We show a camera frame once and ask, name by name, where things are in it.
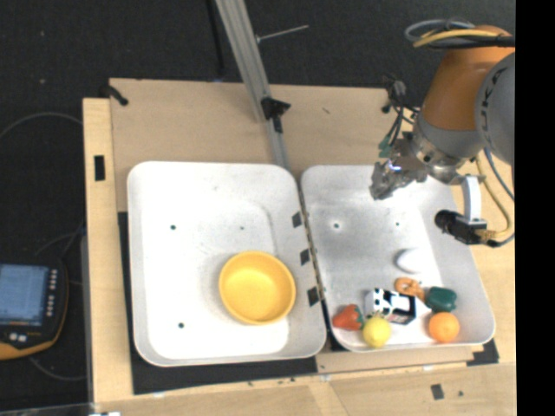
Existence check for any red toy strawberry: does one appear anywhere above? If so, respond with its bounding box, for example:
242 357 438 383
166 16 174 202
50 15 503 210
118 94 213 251
331 303 366 333

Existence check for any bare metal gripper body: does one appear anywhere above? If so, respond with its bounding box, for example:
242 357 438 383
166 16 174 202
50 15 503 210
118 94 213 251
382 133 471 186

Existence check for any orange toy orange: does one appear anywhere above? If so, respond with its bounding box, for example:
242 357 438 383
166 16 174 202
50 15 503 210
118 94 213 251
428 311 461 344

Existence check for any pale wood board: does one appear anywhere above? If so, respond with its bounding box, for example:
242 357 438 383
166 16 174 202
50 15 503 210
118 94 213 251
108 77 517 374

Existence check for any orange toy pretzel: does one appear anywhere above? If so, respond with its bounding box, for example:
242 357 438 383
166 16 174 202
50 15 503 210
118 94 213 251
394 276 427 302

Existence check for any black cylinder on white bracket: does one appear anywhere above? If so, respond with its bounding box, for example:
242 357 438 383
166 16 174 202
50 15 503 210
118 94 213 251
434 175 489 246

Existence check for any yellow bowl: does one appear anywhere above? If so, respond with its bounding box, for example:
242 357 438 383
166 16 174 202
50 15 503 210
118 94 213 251
218 250 298 326

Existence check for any white plastic tray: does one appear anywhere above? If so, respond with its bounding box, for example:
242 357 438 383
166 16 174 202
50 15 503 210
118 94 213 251
126 160 328 368
299 164 497 354

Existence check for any black and white carton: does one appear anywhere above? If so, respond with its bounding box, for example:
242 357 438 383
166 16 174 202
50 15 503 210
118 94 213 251
363 287 419 326

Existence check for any white rounded toy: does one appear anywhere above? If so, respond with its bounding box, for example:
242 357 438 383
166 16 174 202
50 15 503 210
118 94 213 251
393 247 424 275

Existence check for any green toy pepper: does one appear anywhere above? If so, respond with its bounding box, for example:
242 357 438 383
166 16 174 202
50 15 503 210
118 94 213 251
424 286 459 314

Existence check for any yellow toy lemon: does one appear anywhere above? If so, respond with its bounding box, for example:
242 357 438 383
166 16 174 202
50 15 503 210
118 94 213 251
362 315 393 349

